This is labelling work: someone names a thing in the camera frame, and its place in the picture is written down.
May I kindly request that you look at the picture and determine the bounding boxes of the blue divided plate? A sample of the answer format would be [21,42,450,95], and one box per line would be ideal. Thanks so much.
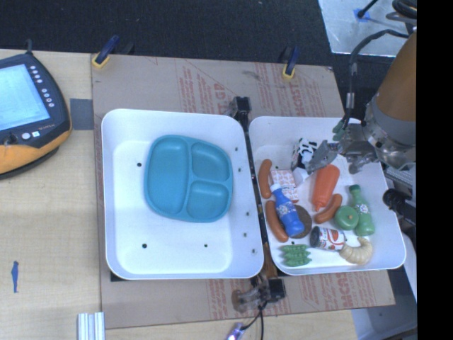
[144,135,234,223]

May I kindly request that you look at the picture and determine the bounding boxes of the brown round biscuit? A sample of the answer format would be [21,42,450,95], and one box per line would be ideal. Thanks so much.
[282,205,313,240]

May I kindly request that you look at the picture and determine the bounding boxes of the green round apple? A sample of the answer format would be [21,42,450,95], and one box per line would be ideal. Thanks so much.
[334,205,360,232]

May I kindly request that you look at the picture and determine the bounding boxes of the thin black and white rod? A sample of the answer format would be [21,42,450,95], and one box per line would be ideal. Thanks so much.
[241,110,271,280]

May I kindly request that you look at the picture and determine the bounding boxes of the green bottle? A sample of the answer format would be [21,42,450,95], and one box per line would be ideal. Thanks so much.
[348,184,377,237]

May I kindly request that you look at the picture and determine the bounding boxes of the brown sausage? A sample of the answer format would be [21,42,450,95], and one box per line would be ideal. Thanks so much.
[265,200,289,244]
[314,193,343,225]
[258,159,274,200]

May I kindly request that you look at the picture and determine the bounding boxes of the green pea pods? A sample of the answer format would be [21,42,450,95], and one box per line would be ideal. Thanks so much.
[280,244,313,268]

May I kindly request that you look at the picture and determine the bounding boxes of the orange squeeze bottle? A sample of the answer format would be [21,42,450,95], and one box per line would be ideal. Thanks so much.
[311,164,341,213]

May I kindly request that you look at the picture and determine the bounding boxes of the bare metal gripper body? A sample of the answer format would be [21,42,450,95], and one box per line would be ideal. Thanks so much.
[337,123,418,170]

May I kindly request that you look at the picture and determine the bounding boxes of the brown cardboard board red print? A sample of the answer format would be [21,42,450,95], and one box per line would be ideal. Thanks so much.
[91,53,396,329]

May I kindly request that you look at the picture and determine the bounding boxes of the beige croissant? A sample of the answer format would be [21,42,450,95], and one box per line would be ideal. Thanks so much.
[338,236,374,266]

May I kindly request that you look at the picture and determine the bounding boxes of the blue bottle white cap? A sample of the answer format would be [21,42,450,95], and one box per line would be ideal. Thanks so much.
[269,183,306,238]

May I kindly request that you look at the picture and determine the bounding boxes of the black cylinder on white bracket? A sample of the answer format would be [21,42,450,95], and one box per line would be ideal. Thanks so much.
[382,164,418,226]

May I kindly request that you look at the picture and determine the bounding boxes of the white plastic tray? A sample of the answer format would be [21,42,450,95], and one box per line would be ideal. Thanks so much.
[248,115,407,276]
[101,108,265,281]

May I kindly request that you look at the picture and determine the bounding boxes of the red and white can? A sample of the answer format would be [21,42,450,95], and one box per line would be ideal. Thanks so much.
[309,225,348,252]

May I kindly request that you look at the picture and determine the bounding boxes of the red and white carton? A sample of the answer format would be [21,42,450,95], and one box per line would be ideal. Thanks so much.
[270,169,300,204]

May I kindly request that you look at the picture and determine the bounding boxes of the black and white cow carton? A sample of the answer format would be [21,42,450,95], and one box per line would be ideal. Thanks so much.
[290,137,318,172]

